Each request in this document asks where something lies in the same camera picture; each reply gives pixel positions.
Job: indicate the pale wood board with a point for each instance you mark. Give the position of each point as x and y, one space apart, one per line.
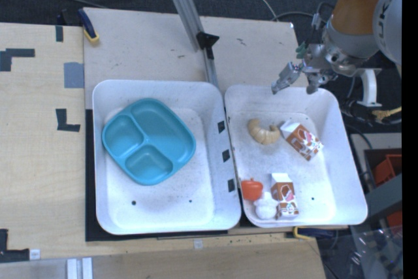
147 52

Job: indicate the white toy garlic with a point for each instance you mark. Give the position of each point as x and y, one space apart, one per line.
265 207

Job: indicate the black cylinder on white bracket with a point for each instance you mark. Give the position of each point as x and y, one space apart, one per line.
370 88

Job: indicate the brown and white carton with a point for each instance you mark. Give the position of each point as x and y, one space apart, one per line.
283 194
302 140

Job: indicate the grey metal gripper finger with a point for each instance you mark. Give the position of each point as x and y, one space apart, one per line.
286 76
315 83

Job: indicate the beige toy croissant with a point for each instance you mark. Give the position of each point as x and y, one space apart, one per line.
263 136

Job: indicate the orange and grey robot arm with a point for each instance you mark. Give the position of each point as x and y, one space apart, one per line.
354 9

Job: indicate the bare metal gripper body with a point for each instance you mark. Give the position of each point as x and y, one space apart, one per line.
321 57

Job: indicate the orange toy tomato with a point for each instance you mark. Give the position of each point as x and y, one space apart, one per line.
251 189

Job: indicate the blue divided plate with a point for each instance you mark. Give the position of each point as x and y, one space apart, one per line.
148 140

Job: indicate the white plastic tray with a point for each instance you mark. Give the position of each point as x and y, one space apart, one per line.
326 179
163 206

